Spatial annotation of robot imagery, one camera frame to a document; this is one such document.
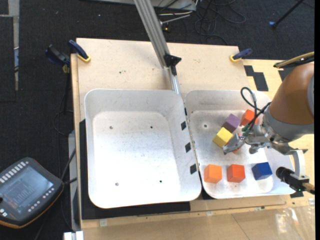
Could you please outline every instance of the table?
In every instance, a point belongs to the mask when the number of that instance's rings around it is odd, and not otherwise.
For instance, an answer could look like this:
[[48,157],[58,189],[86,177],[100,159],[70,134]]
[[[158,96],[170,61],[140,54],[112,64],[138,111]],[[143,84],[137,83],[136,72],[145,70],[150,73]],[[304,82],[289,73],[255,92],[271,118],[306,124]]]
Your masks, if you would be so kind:
[[[148,41],[126,41],[111,39],[78,38],[76,42],[91,56],[90,63],[84,63],[71,55],[71,80],[74,115],[75,147],[77,157],[77,177],[80,182],[79,163],[79,123],[85,119],[84,97],[92,89],[133,89],[133,90],[166,90],[171,88],[169,73],[160,67],[152,44]],[[250,87],[256,90],[253,77],[247,76],[244,66],[252,66],[255,72],[263,72],[269,91],[265,93],[272,100],[281,78],[274,63],[281,60],[249,60],[238,63],[229,60],[230,55],[239,52],[237,46],[168,43],[170,53],[181,57],[177,65],[181,96],[191,90],[240,90]],[[305,135],[291,143],[294,148],[305,148],[306,172],[310,183],[314,184],[314,136]],[[81,200],[81,185],[78,184],[78,198]],[[146,230],[152,234],[152,228],[161,229],[170,221],[177,230],[186,223],[195,223],[201,230],[197,237],[202,239],[206,234],[217,233],[212,223],[219,220],[208,220],[210,215],[227,215],[241,212],[253,212],[257,208],[279,209],[309,205],[314,195],[305,193],[304,197],[291,199],[289,195],[256,196],[232,199],[203,200],[199,197],[190,202],[190,212],[157,214],[148,216],[128,216],[108,219],[80,220],[80,228],[88,239],[122,239],[128,232],[136,239],[148,239]]]

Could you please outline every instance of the purple cube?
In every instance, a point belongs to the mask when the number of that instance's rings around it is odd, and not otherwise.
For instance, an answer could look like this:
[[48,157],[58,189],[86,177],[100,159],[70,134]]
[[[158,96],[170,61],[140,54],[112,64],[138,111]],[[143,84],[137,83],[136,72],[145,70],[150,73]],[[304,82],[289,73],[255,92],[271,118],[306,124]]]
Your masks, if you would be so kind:
[[230,133],[233,133],[239,126],[241,119],[234,114],[230,114],[224,121],[222,127],[226,128]]

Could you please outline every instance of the white tray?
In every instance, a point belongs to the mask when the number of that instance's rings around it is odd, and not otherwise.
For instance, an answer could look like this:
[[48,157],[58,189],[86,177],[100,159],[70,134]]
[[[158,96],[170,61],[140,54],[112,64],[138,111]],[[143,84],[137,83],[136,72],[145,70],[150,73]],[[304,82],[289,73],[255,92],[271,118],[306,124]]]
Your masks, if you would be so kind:
[[[258,108],[262,108],[270,101],[264,93],[260,91],[254,93]],[[289,156],[267,148],[261,148],[257,153],[250,154],[249,146],[246,144],[236,154],[231,152],[224,155],[222,148],[212,142],[230,113],[241,118],[247,109],[253,109],[243,100],[239,90],[191,91],[185,97],[185,106],[202,185],[208,195],[215,199],[229,199],[294,193],[292,188],[276,176],[276,170],[280,166],[294,170]],[[241,133],[241,127],[238,127],[235,133]],[[252,167],[256,163],[263,162],[269,162],[273,174],[266,179],[255,180]],[[222,166],[222,180],[218,183],[208,183],[203,180],[204,169],[208,164]],[[231,164],[244,165],[245,179],[242,182],[234,183],[227,180],[227,168]]]
[[84,106],[88,194],[96,206],[184,202],[200,195],[197,160],[186,150],[191,138],[181,96],[172,90],[94,89]]

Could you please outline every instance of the dark carpet floor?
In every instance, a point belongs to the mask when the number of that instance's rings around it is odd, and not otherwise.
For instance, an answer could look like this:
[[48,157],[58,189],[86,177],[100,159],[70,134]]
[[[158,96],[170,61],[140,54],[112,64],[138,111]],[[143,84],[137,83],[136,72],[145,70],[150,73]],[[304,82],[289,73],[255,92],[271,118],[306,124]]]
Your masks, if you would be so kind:
[[0,103],[14,102],[15,54],[13,18],[0,16]]
[[[171,24],[167,42],[231,45],[252,48],[247,59],[286,60],[312,52],[315,47],[315,0],[305,0],[276,29],[277,21],[298,0],[212,0],[200,36],[195,24],[210,0],[190,17]],[[15,102],[0,103],[1,169],[30,156],[55,175],[68,161],[68,139],[58,135],[53,120],[65,92],[66,74],[45,57],[48,45],[68,53],[67,43],[77,37],[148,41],[134,5],[79,0],[20,0],[19,90]],[[68,109],[72,109],[69,97]],[[61,115],[61,132],[73,130],[72,115]],[[68,192],[50,212],[39,240],[61,240],[70,231]],[[1,240],[32,240],[45,216],[23,229],[0,226]]]

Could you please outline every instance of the cube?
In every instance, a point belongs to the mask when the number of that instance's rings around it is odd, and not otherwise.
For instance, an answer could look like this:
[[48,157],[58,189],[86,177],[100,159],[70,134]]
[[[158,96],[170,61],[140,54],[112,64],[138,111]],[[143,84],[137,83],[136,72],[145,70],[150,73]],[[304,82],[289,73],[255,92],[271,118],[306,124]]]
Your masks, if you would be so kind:
[[252,172],[256,181],[266,179],[272,175],[272,170],[268,162],[257,163],[252,167]]
[[234,114],[230,114],[224,121],[222,127],[226,128],[230,133],[233,133],[239,126],[241,119]]
[[215,164],[209,164],[204,169],[204,181],[208,183],[218,183],[222,180],[222,167]]
[[241,164],[231,164],[226,170],[228,182],[240,183],[246,178],[245,167]]
[[[247,125],[252,119],[254,119],[254,117],[255,117],[255,112],[250,109],[247,109],[242,115],[240,125],[241,126]],[[258,123],[258,118],[255,119],[254,124],[257,124],[257,123]]]
[[212,139],[214,143],[216,143],[220,148],[228,143],[228,141],[232,138],[233,134],[228,131],[226,128],[222,127],[216,136]]

